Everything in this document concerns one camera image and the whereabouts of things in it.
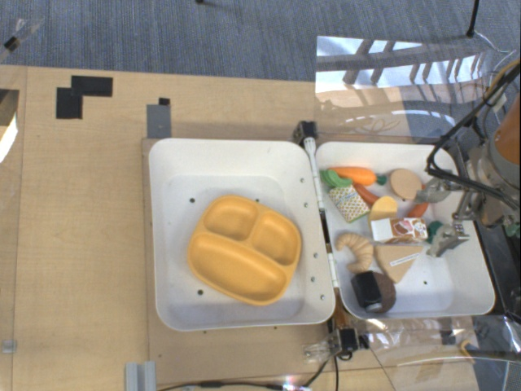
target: orange divided plate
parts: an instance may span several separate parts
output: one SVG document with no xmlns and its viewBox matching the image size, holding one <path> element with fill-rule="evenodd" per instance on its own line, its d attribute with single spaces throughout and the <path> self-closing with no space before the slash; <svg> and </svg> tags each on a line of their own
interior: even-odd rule
<svg viewBox="0 0 521 391">
<path fill-rule="evenodd" d="M 214 200 L 188 245 L 201 281 L 237 300 L 268 305 L 289 285 L 300 258 L 299 230 L 282 214 L 238 195 Z"/>
</svg>

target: croissant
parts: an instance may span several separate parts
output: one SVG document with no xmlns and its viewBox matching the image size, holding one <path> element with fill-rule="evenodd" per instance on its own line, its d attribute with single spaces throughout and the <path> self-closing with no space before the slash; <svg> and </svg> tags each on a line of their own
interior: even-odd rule
<svg viewBox="0 0 521 391">
<path fill-rule="evenodd" d="M 344 233 L 336 240 L 336 249 L 340 250 L 348 246 L 351 252 L 357 257 L 357 261 L 349 264 L 348 269 L 354 274 L 366 272 L 373 261 L 373 245 L 368 239 L 354 233 Z"/>
</svg>

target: carpeted floor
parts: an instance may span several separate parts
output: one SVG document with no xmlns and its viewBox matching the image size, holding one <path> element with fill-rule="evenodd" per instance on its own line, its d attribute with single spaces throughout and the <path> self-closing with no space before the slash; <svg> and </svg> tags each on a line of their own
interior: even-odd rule
<svg viewBox="0 0 521 391">
<path fill-rule="evenodd" d="M 8 63 L 313 81 L 317 35 L 458 39 L 473 1 L 0 0 L 0 39 L 18 19 L 43 18 Z M 477 30 L 519 49 L 520 7 L 482 0 Z"/>
</svg>

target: white plastic tray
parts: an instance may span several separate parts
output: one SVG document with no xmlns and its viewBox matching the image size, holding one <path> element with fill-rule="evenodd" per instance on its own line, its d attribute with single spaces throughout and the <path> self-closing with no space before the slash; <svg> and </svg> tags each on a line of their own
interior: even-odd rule
<svg viewBox="0 0 521 391">
<path fill-rule="evenodd" d="M 313 324 L 335 306 L 309 159 L 293 143 L 164 139 L 149 155 L 157 312 L 180 331 Z M 208 205 L 235 194 L 280 212 L 302 236 L 302 253 L 283 297 L 253 306 L 190 271 L 187 246 Z"/>
<path fill-rule="evenodd" d="M 431 146 L 425 145 L 333 142 L 319 147 L 317 164 L 319 169 L 333 166 L 363 166 L 377 174 L 388 174 L 394 169 L 406 168 L 415 172 L 423 182 L 427 182 L 430 177 L 424 169 L 431 150 Z M 446 152 L 441 151 L 436 155 L 436 163 L 443 169 L 456 171 L 452 158 Z M 326 219 L 337 262 L 341 295 L 346 308 L 352 314 L 361 319 L 408 319 L 485 314 L 492 309 L 494 290 L 478 235 L 472 222 L 464 222 L 463 226 L 470 235 L 470 240 L 454 250 L 449 250 L 442 257 L 429 257 L 426 255 L 428 247 L 425 247 L 405 277 L 396 285 L 394 307 L 385 314 L 366 313 L 357 303 L 351 286 L 353 274 L 347 269 L 347 264 L 355 261 L 355 258 L 347 248 L 335 250 L 334 243 L 338 235 L 345 231 L 355 232 L 370 239 L 367 217 L 350 224 L 346 223 L 327 195 L 327 191 L 327 187 L 323 186 Z M 374 184 L 370 191 L 380 196 L 391 193 L 388 184 L 385 187 Z M 424 216 L 426 221 L 439 220 L 450 223 L 460 198 L 460 193 L 452 193 L 444 201 L 431 204 Z M 399 200 L 399 216 L 404 217 L 412 206 L 410 201 Z M 370 269 L 382 272 L 375 262 Z"/>
</svg>

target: table surface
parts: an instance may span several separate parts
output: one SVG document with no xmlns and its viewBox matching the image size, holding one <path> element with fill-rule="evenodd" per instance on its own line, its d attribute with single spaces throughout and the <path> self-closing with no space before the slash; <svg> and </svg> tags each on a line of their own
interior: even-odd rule
<svg viewBox="0 0 521 391">
<path fill-rule="evenodd" d="M 57 120 L 56 88 L 70 87 L 72 75 L 113 77 L 113 96 L 84 97 L 83 120 Z M 20 198 L 13 197 L 20 215 L 0 213 L 18 222 L 11 245 L 0 244 L 2 253 L 17 250 L 14 262 L 12 254 L 2 258 L 3 268 L 15 265 L 15 280 L 9 287 L 6 276 L 0 286 L 3 297 L 14 297 L 14 332 L 0 332 L 18 343 L 12 364 L 2 355 L 0 375 L 11 372 L 15 391 L 123 389 L 127 362 L 163 357 L 151 352 L 147 312 L 141 161 L 147 105 L 172 100 L 176 137 L 284 140 L 298 121 L 313 119 L 314 84 L 50 68 L 20 68 L 19 76 L 0 80 L 0 87 L 21 90 L 24 130 Z M 3 239 L 15 231 L 0 226 Z M 324 326 L 244 331 L 172 332 L 165 357 L 182 369 L 161 365 L 160 384 L 212 375 L 280 381 L 317 369 L 295 352 L 322 337 Z M 213 358 L 204 356 L 204 343 Z M 409 347 L 401 358 L 439 349 Z M 390 390 L 411 378 L 414 389 L 477 389 L 468 362 L 386 370 L 380 363 L 369 350 L 356 352 L 340 364 L 342 389 Z M 331 369 L 315 389 L 331 389 Z M 0 385 L 11 389 L 9 381 Z"/>
</svg>

